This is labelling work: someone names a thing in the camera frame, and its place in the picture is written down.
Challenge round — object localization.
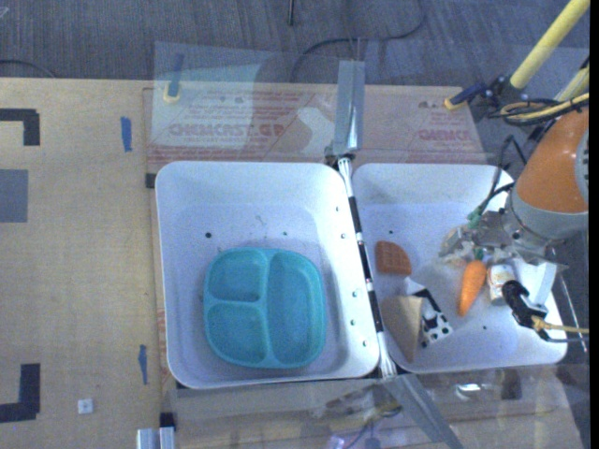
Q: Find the brown waffle biscuit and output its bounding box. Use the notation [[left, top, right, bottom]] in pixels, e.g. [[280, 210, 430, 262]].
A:
[[374, 239, 414, 277]]

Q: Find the green divided plate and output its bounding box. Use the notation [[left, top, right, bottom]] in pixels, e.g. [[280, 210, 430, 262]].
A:
[[202, 246, 328, 370]]

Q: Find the small white and orange can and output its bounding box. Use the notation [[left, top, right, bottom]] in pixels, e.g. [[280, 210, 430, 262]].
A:
[[486, 263, 517, 306]]

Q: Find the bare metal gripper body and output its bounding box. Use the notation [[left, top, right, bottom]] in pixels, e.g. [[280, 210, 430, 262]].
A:
[[467, 210, 554, 265]]

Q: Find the brown cardboard board red print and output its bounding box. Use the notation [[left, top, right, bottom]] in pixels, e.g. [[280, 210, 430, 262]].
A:
[[141, 84, 539, 418]]

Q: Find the white plastic tray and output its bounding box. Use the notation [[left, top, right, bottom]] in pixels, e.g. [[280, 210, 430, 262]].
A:
[[350, 162, 570, 375], [153, 160, 381, 390]]

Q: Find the orange carrot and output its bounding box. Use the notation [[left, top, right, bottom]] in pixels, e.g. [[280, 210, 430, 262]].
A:
[[456, 249, 489, 319]]

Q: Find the black and white carton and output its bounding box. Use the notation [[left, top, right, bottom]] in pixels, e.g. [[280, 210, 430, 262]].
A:
[[403, 276, 455, 346]]

